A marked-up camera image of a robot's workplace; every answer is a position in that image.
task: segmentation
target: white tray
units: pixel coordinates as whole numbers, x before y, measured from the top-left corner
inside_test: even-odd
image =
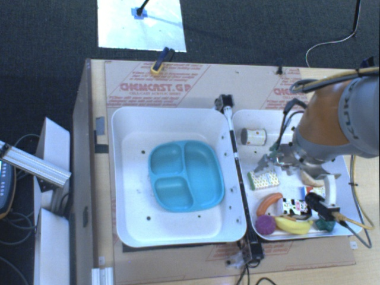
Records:
[[[116,228],[131,247],[235,242],[246,232],[238,174],[224,115],[211,109],[123,107],[111,120],[110,168],[116,186]],[[156,201],[148,157],[159,144],[199,140],[216,152],[225,195],[217,206],[173,213]]]
[[[292,123],[288,126],[282,142],[287,143],[292,140],[293,131],[290,130],[291,127],[296,126],[299,122],[301,115],[295,115],[292,118]],[[280,180],[280,185],[278,187],[251,190],[248,172],[253,171],[257,167],[257,163],[260,158],[269,153],[269,148],[274,144],[278,138],[280,132],[280,125],[283,118],[282,111],[277,110],[240,110],[233,115],[233,124],[235,129],[235,134],[237,138],[237,151],[240,157],[243,181],[245,185],[246,196],[249,204],[249,209],[251,212],[252,224],[255,227],[256,221],[256,210],[265,196],[275,192],[281,192],[285,198],[293,198],[296,200],[302,200],[301,188],[304,185],[301,182],[299,172],[288,176],[285,171],[282,171],[279,167],[276,167],[275,171]],[[253,145],[243,145],[240,141],[240,134],[243,128],[247,129],[265,129],[267,132],[267,141],[265,145],[253,146]],[[324,169],[330,173],[340,173],[341,176],[336,180],[337,186],[337,205],[341,207],[341,212],[347,217],[353,220],[359,220],[359,215],[356,211],[351,187],[348,184],[350,182],[349,174],[344,163],[343,157],[337,157],[334,163],[326,163],[323,165]],[[278,215],[281,208],[279,205],[272,205],[269,207],[268,212],[272,215]],[[313,215],[312,219],[318,219],[316,214]],[[355,232],[360,232],[361,228],[356,225],[351,225],[351,228]],[[332,232],[319,231],[312,227],[307,235],[292,235],[281,230],[276,230],[271,235],[260,235],[266,240],[290,240],[290,239],[304,239],[304,238],[315,238],[324,236],[347,236],[351,235],[351,232],[336,224]]]

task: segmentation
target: black carpet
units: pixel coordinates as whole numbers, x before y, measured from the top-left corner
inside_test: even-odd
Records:
[[[313,45],[352,32],[356,0],[180,0],[187,53],[173,61],[306,67]],[[380,0],[362,0],[356,37],[318,47],[312,67],[357,68],[370,56],[379,64]],[[85,58],[152,61],[157,52],[97,46],[97,0],[0,0],[0,140],[10,144],[39,134],[44,117],[71,130]],[[34,151],[31,138],[21,148]],[[17,184],[13,209],[33,210],[31,177]],[[20,233],[0,221],[0,240]],[[34,238],[0,244],[0,257],[33,283]],[[22,284],[0,261],[0,284]]]

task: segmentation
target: blue divided plate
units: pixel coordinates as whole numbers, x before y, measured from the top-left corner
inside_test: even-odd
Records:
[[[154,195],[165,209],[190,212],[222,201],[224,182],[214,150],[201,141],[174,141],[153,149],[149,175]]]

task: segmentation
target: orange sausage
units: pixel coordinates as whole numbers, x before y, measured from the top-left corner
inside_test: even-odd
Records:
[[[267,197],[264,198],[264,200],[260,203],[259,207],[256,210],[256,215],[263,216],[266,212],[268,207],[271,204],[274,204],[278,200],[282,199],[283,195],[281,193],[273,193],[269,194]]]

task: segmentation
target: blue and yellow clamp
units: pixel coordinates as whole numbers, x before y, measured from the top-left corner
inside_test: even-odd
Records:
[[[164,61],[171,61],[175,51],[165,47],[156,62],[151,66],[150,72],[154,75],[157,75],[161,72]]]

